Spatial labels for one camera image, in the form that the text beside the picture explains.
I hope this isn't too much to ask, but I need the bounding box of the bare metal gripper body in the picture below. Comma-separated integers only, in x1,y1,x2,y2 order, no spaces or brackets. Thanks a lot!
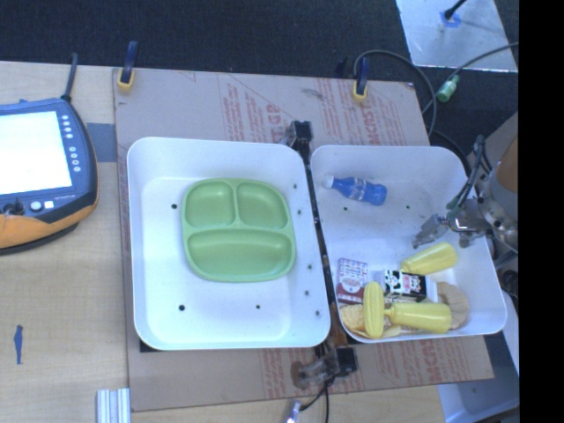
443,197,520,254

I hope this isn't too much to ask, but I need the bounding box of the small yellow squeeze bottle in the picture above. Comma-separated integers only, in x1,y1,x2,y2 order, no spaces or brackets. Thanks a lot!
399,241,459,277

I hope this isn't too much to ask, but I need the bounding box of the black and white milk carton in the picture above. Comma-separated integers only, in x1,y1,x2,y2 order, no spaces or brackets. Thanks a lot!
380,269,428,304

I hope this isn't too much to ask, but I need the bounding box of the tan round biscuit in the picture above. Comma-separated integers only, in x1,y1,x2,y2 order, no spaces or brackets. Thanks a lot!
434,280,471,330

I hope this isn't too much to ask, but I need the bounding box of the blue plastic bottle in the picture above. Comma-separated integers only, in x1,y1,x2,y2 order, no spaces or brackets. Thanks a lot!
321,174,389,208

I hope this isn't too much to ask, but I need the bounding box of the white plastic tray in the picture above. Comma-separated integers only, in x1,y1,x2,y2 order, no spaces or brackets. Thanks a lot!
309,144,509,345
126,136,332,353

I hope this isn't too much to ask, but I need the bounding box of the large yellow squeeze bottle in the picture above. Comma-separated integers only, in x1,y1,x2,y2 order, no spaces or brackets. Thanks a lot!
361,280,455,340

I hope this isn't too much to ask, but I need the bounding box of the red and white packet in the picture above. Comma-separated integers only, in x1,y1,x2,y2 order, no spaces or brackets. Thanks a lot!
336,257,369,306

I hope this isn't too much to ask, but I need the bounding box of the yellow ridged crisp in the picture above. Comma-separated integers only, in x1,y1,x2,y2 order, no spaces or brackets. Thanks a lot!
338,302,403,340

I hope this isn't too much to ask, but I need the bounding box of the green divided plate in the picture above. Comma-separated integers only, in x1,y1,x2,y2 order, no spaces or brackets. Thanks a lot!
180,177,297,284

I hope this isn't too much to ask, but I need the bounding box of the brown cardboard board, red print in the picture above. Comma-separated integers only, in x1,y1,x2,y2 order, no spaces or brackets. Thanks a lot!
112,67,496,413

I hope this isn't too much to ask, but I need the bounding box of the black cylinder on white bracket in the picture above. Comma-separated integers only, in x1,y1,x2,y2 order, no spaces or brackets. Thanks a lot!
493,252,520,300

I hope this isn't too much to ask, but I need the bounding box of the black block with thin wires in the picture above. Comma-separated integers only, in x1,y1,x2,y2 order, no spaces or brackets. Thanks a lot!
336,345,360,377
285,120,315,150

